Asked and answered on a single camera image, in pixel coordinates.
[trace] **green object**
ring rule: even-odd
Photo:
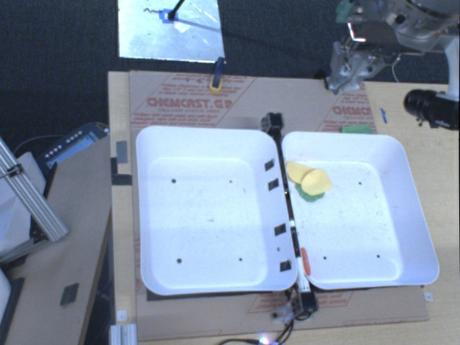
[[[362,133],[372,134],[371,124],[360,124],[360,125],[346,125],[341,129],[342,133]]]
[[[353,3],[350,0],[342,0],[336,8],[336,23],[347,23]]]
[[[297,192],[299,192],[300,197],[305,199],[307,202],[314,202],[324,197],[324,193],[318,194],[318,195],[310,195],[310,194],[305,193],[302,190],[302,186],[300,184],[295,184],[295,189],[297,189]]]

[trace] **orange object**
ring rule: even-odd
[[[310,268],[310,262],[308,261],[308,255],[307,251],[305,248],[300,248],[300,253],[302,254],[302,262],[303,262],[303,268],[305,270],[305,273],[307,276],[311,275],[311,268]]]

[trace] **black rod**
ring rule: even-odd
[[[184,1],[185,0],[179,0],[178,4],[174,7],[174,9],[167,13],[168,20],[174,20],[175,14],[178,12],[180,6],[183,4]]]

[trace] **blue and yellow clamp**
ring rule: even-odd
[[[224,81],[224,66],[225,66],[225,59],[220,57],[214,63],[213,66],[213,75],[211,76],[211,81],[209,82],[209,90],[212,93],[218,93],[222,89],[222,83]]]

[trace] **white tray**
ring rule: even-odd
[[[375,134],[289,133],[287,161],[323,168],[333,187],[309,203],[289,182],[308,279],[323,289],[425,285],[439,266],[403,146]]]
[[[137,137],[137,169],[141,274],[149,290],[272,291],[295,282],[277,149],[268,135],[151,126]]]

